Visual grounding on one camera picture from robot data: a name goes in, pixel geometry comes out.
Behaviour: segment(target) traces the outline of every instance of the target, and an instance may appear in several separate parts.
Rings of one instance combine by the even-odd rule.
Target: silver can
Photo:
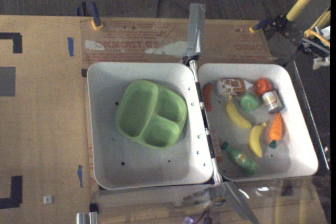
[[[264,101],[264,105],[267,108],[267,112],[269,114],[278,113],[283,109],[283,105],[281,104],[278,94],[276,91],[265,92],[262,95],[262,100]]]

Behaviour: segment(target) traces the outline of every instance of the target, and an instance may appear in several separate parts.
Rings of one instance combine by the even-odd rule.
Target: yellow banana
[[[262,123],[260,125],[256,125],[254,126],[251,131],[250,131],[250,138],[248,140],[248,144],[251,148],[251,150],[259,157],[261,158],[263,155],[263,151],[261,149],[260,146],[260,141],[259,141],[259,137],[260,134],[263,130],[263,128],[266,126],[266,123]]]
[[[226,105],[226,112],[229,118],[239,127],[243,129],[248,129],[252,127],[252,124],[247,119],[245,119],[242,115],[240,115],[239,112],[237,111],[235,104],[233,104],[232,102],[231,95],[229,96],[229,102]]]

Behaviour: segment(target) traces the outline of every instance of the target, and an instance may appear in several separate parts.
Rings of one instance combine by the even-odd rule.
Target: green ball
[[[240,100],[240,106],[246,111],[253,111],[258,108],[259,100],[251,93],[246,93]]]

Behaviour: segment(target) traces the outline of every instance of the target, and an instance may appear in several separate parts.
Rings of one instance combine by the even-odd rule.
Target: divided green plate
[[[115,124],[126,137],[151,148],[168,148],[179,139],[187,105],[177,93],[147,80],[136,80],[119,103]]]

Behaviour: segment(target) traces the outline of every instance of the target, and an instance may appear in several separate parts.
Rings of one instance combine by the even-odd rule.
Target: toy carrot
[[[271,129],[269,131],[269,138],[271,138],[272,142],[269,144],[269,147],[276,148],[277,141],[279,141],[282,137],[282,119],[281,114],[277,113],[273,120]]]
[[[203,87],[203,98],[204,98],[204,105],[206,111],[212,110],[210,94],[213,90],[214,86],[209,82]]]

